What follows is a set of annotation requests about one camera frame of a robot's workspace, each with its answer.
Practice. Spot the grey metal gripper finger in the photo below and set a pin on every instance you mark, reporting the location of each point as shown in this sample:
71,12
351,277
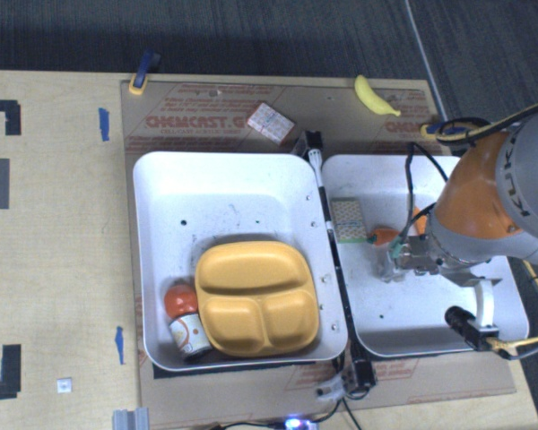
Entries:
391,269

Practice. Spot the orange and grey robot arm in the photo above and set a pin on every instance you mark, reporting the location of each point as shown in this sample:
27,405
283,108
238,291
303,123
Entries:
475,195

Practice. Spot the yellow banana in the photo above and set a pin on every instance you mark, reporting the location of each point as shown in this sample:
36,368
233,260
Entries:
373,99

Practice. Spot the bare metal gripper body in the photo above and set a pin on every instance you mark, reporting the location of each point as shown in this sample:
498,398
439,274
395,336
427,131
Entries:
419,255

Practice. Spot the white plastic tray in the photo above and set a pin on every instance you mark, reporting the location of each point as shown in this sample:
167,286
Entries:
399,303
233,186

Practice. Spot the thin black and white rod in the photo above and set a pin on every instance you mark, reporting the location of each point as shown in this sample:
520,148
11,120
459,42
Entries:
329,222

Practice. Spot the black cylinder on white bracket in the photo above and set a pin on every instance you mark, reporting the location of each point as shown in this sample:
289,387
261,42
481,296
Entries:
473,329

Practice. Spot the white bottle with orange cap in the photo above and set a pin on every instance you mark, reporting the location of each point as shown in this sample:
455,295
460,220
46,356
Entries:
186,325

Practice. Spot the white and green patterned carton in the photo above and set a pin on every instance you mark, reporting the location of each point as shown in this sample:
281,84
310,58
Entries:
349,221

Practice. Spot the orange carrot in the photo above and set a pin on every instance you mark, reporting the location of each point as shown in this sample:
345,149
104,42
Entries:
385,235

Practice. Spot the brown cardboard board red print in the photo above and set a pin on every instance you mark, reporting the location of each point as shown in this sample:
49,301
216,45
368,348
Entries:
233,392

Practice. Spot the yellow divided plate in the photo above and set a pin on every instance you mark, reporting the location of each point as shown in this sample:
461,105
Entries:
255,298

